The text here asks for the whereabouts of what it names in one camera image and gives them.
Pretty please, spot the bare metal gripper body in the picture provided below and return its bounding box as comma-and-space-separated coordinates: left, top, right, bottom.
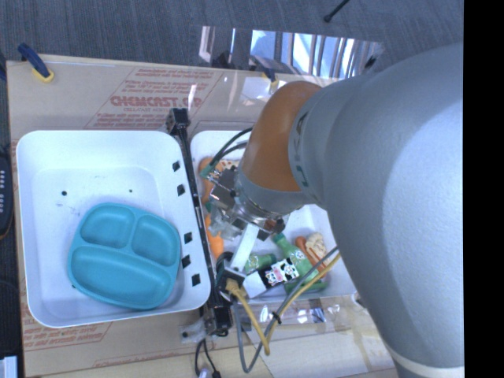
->
206, 166, 287, 235

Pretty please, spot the thin black and white rod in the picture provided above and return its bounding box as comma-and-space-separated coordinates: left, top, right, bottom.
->
177, 126, 220, 310

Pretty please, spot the orange carrot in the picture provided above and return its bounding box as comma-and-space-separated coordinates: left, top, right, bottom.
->
204, 213, 225, 261

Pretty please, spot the white plastic tray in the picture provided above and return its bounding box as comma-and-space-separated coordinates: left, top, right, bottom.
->
189, 129, 368, 301
15, 129, 213, 329

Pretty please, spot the small green bottle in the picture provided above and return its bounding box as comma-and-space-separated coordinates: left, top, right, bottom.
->
244, 252, 278, 274

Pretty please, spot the white carton with cow print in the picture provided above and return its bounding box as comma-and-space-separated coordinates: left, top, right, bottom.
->
241, 258, 300, 299

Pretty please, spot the large green bottle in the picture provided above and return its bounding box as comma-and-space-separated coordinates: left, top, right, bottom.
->
272, 232, 328, 294

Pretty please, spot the beige biscuit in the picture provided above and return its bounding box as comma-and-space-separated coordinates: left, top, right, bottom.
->
305, 232, 328, 259

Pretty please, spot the orange sausage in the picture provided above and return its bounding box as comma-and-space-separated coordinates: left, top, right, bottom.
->
295, 235, 328, 277

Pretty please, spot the blue divided plate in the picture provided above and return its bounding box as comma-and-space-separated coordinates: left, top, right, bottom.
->
66, 202, 183, 311

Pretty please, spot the brown cardboard board, red print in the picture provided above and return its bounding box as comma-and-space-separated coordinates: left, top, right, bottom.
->
6, 53, 397, 378

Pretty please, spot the black cylinder on white bracket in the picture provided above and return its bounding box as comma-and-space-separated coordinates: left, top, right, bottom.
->
215, 224, 261, 297

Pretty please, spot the black block with thin wires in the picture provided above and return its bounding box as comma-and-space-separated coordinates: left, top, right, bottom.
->
202, 304, 234, 336
165, 107, 191, 134

